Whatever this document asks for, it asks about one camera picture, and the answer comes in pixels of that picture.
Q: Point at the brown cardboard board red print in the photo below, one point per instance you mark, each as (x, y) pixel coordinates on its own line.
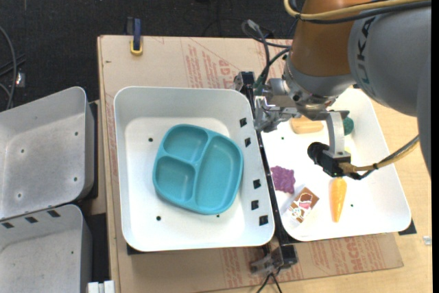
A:
(192, 61)

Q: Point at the brown and white carton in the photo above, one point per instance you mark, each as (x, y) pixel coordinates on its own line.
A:
(303, 204)

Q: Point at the green broccoli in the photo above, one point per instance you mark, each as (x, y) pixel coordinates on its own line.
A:
(348, 126)

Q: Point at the purple grapes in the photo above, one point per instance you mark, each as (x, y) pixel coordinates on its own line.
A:
(283, 179)

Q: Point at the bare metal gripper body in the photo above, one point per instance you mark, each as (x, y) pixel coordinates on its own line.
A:
(302, 108)

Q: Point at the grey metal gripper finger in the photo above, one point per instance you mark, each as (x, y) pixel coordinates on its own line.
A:
(275, 121)
(261, 115)

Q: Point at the orange carrot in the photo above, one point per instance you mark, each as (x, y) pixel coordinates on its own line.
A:
(337, 197)

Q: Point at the tan bread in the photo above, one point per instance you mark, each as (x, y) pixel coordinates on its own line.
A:
(306, 127)

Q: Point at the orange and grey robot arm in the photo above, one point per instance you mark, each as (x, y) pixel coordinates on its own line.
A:
(329, 41)

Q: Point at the blue divided plate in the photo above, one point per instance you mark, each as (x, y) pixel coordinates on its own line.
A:
(209, 171)

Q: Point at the black cylinder on white bracket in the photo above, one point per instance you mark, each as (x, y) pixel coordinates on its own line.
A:
(334, 147)

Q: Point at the white plastic tray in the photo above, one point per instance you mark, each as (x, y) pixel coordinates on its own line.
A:
(44, 151)
(44, 257)
(374, 195)
(192, 236)

